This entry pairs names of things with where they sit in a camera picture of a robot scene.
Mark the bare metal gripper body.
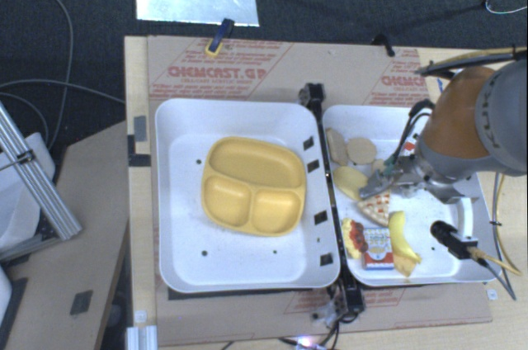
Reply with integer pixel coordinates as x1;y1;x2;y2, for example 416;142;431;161
389;156;480;206

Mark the pizza slice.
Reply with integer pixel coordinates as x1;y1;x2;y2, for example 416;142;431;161
356;191;392;228

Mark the yellow toy potato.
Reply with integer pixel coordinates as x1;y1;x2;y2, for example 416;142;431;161
332;165;370;201

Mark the tan round biscuit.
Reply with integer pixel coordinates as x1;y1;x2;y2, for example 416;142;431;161
345;136;378;165

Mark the white plastic tray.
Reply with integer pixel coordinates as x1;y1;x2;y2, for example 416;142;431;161
321;104;503;286
154;97;342;294

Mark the thin black rod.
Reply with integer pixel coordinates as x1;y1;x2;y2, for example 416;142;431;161
311;98;355;300

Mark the beige bread slice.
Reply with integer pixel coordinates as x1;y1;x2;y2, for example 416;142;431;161
325;127;350;167

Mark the yellow banana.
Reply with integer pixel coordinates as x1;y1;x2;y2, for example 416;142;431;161
387;210;423;278

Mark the red and white carton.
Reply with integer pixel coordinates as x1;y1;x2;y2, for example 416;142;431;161
361;226;396;272

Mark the yellow divided plate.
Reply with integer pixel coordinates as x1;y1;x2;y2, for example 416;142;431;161
200;135;308;238

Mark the brown cardboard board red print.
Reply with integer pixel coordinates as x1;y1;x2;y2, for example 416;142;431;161
146;35;494;346

